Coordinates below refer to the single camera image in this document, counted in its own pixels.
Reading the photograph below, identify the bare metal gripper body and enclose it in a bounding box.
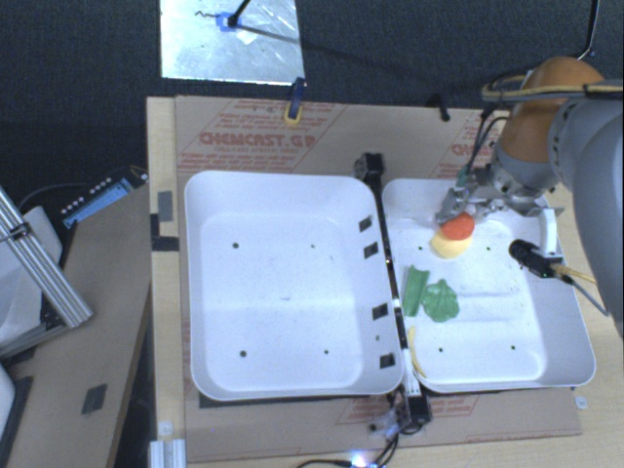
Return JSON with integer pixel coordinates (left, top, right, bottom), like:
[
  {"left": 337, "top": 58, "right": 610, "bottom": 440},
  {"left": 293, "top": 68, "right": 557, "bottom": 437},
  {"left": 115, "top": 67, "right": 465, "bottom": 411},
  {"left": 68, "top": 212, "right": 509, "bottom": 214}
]
[{"left": 444, "top": 166, "right": 546, "bottom": 216}]

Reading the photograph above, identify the green toy stalk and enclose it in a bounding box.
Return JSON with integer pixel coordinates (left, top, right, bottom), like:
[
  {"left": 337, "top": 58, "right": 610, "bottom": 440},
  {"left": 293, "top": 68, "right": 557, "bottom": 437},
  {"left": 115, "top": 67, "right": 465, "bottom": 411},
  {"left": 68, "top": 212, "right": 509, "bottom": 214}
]
[{"left": 401, "top": 264, "right": 431, "bottom": 318}]

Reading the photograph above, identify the black cylinder on white bracket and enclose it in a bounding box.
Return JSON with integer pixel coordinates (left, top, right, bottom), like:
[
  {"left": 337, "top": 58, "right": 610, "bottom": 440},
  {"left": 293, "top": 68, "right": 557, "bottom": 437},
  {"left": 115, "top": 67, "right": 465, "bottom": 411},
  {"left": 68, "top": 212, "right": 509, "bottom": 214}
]
[{"left": 507, "top": 207, "right": 563, "bottom": 281}]

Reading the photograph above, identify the green toy lettuce leaf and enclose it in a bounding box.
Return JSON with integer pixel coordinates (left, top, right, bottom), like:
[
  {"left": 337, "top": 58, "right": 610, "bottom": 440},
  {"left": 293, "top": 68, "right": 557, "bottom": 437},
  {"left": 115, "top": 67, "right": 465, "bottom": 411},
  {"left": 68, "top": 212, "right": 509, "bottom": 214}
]
[{"left": 420, "top": 278, "right": 461, "bottom": 324}]

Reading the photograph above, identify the thin yellow toy strip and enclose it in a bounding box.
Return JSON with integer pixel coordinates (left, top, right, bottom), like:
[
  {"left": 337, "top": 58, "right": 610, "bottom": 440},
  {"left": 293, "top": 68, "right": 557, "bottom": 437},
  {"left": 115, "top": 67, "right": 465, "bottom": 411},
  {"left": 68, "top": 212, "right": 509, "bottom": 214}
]
[{"left": 407, "top": 325, "right": 427, "bottom": 379}]

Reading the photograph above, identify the orange-red round toy slice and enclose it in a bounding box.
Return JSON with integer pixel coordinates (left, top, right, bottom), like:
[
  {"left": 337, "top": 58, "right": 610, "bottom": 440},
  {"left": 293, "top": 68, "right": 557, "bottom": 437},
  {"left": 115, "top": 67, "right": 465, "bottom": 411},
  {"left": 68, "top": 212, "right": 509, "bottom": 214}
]
[{"left": 440, "top": 212, "right": 477, "bottom": 241}]

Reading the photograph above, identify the white plastic tray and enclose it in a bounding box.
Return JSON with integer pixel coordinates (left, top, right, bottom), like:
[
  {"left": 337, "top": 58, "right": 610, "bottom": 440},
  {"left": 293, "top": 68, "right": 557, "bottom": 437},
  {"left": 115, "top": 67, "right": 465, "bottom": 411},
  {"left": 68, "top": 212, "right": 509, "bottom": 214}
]
[
  {"left": 183, "top": 170, "right": 407, "bottom": 403},
  {"left": 380, "top": 177, "right": 598, "bottom": 394}
]

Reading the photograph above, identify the thin black and white rod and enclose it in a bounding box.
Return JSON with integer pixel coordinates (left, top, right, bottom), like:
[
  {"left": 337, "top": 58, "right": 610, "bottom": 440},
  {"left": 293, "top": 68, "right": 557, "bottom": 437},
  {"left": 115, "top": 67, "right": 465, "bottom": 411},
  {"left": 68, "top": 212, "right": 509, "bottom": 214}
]
[{"left": 369, "top": 175, "right": 419, "bottom": 395}]

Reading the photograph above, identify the yellow round toy slice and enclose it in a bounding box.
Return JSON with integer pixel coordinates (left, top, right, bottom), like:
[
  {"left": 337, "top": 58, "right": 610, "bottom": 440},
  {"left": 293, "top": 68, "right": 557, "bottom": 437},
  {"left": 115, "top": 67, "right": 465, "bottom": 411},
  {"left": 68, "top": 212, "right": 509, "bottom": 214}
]
[{"left": 429, "top": 230, "right": 474, "bottom": 260}]

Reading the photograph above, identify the brown cardboard board red print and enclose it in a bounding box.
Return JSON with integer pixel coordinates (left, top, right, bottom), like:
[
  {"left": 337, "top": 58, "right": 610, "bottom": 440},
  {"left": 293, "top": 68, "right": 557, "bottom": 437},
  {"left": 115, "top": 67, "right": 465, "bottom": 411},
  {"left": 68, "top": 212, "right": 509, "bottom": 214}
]
[{"left": 173, "top": 95, "right": 585, "bottom": 463}]

